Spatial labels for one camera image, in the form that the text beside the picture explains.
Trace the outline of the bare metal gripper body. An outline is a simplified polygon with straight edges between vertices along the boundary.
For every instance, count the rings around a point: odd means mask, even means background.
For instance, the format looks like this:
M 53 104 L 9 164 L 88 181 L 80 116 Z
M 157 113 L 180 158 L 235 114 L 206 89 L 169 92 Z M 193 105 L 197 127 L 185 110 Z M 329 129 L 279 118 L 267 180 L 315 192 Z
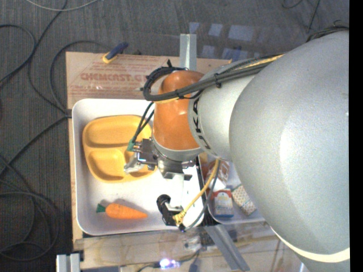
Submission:
M 183 170 L 193 167 L 196 161 L 196 149 L 173 150 L 161 146 L 154 138 L 142 139 L 134 144 L 136 159 L 149 170 L 156 167 L 163 178 L 172 179 L 183 174 Z

